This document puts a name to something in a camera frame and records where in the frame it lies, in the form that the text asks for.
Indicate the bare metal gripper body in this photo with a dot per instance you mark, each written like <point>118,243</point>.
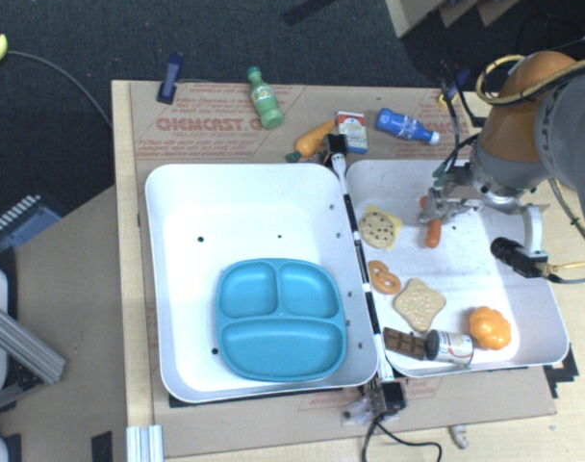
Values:
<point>465,188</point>

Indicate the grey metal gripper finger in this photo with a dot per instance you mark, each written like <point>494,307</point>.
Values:
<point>447,211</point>
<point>428,207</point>

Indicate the orange toy sausage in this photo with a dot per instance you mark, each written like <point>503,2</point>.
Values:
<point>433,235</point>

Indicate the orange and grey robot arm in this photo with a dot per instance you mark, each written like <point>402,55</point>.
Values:
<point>514,118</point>

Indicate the tan chocolate chip biscuit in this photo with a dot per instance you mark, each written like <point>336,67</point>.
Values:
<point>376,229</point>

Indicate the white plastic tray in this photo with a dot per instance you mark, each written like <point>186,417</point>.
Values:
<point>465,267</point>
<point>254,200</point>

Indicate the thin black and white rod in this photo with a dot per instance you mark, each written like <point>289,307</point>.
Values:
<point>355,229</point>

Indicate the orange toy pretzel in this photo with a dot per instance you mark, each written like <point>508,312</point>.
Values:
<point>391,286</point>

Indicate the blue bottle with white cap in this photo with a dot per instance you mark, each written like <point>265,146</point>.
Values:
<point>400,124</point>

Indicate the beige toy bread slice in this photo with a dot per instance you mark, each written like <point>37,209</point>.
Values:
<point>420,303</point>

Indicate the white and orange carton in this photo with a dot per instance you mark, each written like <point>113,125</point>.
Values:
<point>352,133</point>

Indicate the orange toy pumpkin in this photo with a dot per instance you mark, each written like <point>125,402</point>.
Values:
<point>490,327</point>

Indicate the orange toy carrot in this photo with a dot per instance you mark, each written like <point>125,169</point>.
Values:
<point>314,138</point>

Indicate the white and red can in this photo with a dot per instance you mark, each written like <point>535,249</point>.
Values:
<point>453,348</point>

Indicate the brown chocolate bar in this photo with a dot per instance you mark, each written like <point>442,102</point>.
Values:
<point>404,343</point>

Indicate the blue divided plate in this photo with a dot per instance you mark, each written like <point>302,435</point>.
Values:
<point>280,320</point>

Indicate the green plastic bottle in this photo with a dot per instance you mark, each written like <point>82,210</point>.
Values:
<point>266,101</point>

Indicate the brown cardboard board red print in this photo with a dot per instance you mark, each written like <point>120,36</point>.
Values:
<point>215,123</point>

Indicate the black cylinder on white bracket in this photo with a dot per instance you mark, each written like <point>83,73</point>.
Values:
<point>516,255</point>

